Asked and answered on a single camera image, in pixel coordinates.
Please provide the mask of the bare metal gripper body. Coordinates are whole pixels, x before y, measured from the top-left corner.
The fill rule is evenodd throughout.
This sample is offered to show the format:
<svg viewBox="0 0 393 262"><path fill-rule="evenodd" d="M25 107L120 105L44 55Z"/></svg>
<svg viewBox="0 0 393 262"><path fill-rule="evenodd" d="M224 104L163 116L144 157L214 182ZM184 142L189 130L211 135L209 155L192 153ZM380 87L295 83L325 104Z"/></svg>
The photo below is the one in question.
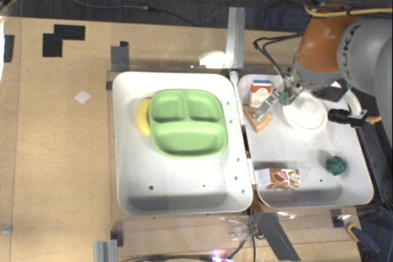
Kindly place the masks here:
<svg viewBox="0 0 393 262"><path fill-rule="evenodd" d="M304 91L303 78L296 69L291 69L288 74L276 69L281 78L281 84L273 88L273 95L281 105L291 105Z"/></svg>

